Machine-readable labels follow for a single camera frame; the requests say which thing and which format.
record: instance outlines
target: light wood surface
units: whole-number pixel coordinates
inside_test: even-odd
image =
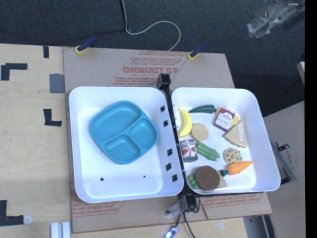
[[[52,222],[71,221],[65,95],[50,93],[50,74],[63,74],[62,47],[0,44],[0,64],[27,63],[0,81],[0,200],[8,200],[7,216],[30,215],[32,223],[0,227],[0,237],[50,237]],[[45,126],[43,109],[62,126]],[[196,237],[246,238],[242,218],[191,222]],[[176,237],[191,237],[185,224]],[[163,237],[171,225],[110,230],[81,237]]]

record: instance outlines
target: brown round patty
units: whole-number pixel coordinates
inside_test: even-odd
[[[195,172],[197,185],[204,190],[213,190],[219,186],[220,177],[216,169],[210,166],[202,166]]]

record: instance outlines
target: yellow banana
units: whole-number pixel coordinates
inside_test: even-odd
[[[183,124],[178,133],[178,136],[184,137],[184,136],[187,136],[192,131],[193,120],[192,120],[191,114],[183,110],[181,106],[179,106],[178,109],[181,112],[182,118],[183,118]]]

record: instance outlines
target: blue plate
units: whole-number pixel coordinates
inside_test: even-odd
[[[114,162],[129,164],[146,154],[158,141],[152,120],[137,105],[117,102],[90,122],[90,134]]]

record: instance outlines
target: orange carrot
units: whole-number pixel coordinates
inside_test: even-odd
[[[222,176],[227,174],[236,175],[246,169],[249,165],[251,165],[253,161],[241,161],[237,163],[230,164],[227,170],[221,170],[220,173]]]

